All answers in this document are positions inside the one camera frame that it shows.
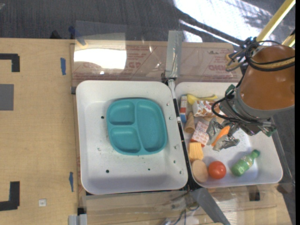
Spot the tan ice cream cone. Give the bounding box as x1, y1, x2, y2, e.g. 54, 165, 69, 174
184, 112, 196, 134

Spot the teal divided plate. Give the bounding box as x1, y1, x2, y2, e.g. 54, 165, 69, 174
106, 98, 168, 156

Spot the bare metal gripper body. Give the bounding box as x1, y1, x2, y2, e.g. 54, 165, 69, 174
219, 94, 274, 136

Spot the brown cardboard board red print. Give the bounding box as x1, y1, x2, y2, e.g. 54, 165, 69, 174
70, 39, 243, 196

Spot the tan round biscuit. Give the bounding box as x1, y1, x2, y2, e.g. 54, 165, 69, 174
191, 159, 209, 183

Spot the white carton orange fruit print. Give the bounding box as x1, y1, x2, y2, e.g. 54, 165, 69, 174
192, 99, 221, 118

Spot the white carton blue red print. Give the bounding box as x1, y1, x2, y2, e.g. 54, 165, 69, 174
180, 95, 188, 123

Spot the red tomato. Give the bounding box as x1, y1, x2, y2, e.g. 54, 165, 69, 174
208, 160, 227, 180

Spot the white plastic tray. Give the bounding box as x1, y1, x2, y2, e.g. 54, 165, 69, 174
75, 80, 189, 195
174, 82, 284, 189

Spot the thin black and white rod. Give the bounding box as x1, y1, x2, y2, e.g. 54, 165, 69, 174
167, 78, 191, 166

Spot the yellow ridged toy block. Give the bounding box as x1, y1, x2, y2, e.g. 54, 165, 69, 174
187, 142, 204, 162

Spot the white packet orange red print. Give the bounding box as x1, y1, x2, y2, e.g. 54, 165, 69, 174
190, 121, 210, 148

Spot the green plastic bottle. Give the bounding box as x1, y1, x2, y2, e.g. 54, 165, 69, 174
230, 149, 261, 177

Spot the orange toy carrot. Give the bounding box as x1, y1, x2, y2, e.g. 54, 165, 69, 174
211, 125, 231, 147

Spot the yellow banana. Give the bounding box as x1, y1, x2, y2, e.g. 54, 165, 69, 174
187, 93, 218, 105

